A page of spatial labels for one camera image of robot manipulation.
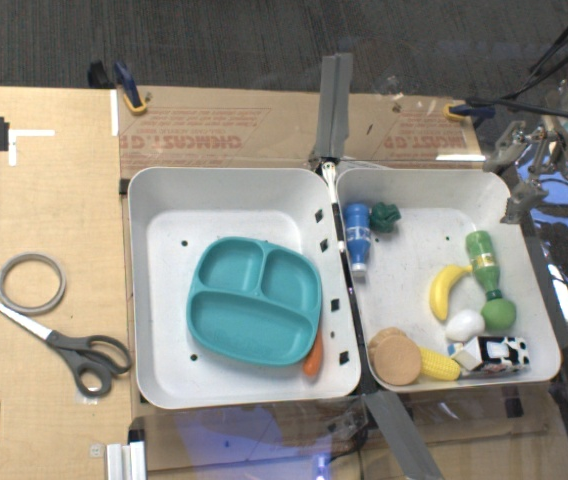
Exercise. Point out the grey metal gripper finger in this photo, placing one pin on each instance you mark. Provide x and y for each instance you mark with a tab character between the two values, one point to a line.
523	200
506	145

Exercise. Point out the green bottle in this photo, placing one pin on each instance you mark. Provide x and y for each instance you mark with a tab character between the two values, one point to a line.
484	263

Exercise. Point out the green round fruit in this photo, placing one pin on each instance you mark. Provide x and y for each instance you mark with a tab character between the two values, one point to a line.
499	315

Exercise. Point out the yellow banana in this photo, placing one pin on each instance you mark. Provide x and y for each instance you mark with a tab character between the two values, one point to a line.
440	293

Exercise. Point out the white egg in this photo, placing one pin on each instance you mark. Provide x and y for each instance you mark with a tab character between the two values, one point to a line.
465	325

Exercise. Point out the green broccoli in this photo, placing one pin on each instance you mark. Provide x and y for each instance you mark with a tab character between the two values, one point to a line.
384	216

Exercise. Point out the white plastic tray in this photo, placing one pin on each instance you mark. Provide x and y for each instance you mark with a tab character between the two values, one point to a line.
409	288
174	278

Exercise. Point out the black and white milk carton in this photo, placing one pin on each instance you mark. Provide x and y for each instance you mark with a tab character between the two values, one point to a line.
501	354

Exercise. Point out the blue bottle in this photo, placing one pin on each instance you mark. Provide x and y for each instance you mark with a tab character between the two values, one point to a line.
357	238

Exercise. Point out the yellow corn cob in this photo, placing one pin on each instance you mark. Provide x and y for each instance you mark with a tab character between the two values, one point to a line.
439	364

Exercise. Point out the tan round biscuit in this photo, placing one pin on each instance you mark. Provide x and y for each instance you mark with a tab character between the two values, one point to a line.
397	361
381	336

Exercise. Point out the brown cardboard board red print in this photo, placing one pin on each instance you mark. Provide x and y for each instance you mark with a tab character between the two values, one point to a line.
244	128

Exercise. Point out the orange carrot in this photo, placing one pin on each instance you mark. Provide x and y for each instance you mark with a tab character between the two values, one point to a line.
313	360

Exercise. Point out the teal divided plate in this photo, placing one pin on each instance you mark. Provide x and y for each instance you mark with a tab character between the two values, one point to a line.
249	318

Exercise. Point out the clear tape roll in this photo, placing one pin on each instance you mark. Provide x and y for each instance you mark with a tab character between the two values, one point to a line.
5	295

